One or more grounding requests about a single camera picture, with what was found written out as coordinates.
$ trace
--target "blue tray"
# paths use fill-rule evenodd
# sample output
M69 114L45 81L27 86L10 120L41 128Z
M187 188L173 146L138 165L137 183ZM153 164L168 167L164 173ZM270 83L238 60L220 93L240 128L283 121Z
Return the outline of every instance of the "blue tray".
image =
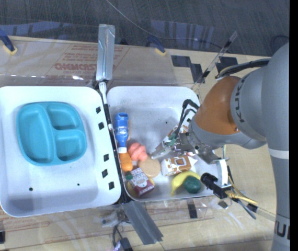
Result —
M16 126L21 152L34 165L73 162L86 151L86 134L81 117L67 103L26 104L17 114Z

